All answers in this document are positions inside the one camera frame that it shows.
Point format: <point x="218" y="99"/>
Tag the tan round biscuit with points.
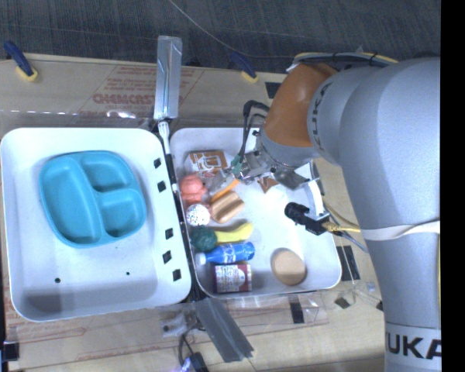
<point x="288" y="266"/>

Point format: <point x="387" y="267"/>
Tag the white speckled ball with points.
<point x="197" y="214"/>

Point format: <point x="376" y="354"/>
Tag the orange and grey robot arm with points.
<point x="387" y="138"/>

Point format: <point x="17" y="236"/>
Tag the blue bottle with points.
<point x="228" y="253"/>

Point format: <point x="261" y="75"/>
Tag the black cylinder on white bracket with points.
<point x="302" y="215"/>

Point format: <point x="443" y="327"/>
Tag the brown cardboard board, red print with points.
<point x="100" y="87"/>

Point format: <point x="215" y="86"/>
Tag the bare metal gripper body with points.
<point x="269" y="169"/>

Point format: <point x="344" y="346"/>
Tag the blue divided plate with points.
<point x="89" y="200"/>

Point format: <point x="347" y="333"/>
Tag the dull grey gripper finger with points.
<point x="243" y="175"/>
<point x="221" y="180"/>

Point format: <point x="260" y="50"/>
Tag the green broccoli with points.
<point x="203" y="238"/>

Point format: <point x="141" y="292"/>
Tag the pink toy doughnut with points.
<point x="191" y="188"/>

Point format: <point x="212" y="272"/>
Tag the yellow banana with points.
<point x="236" y="234"/>

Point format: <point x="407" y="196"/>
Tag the toy sausage in bun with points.
<point x="226" y="207"/>

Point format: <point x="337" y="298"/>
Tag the white plastic tray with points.
<point x="271" y="223"/>
<point x="100" y="285"/>

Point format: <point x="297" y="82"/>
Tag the red can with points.
<point x="232" y="278"/>

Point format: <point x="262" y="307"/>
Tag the orange carrot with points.
<point x="228" y="187"/>

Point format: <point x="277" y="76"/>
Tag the brown and white carton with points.
<point x="203" y="163"/>

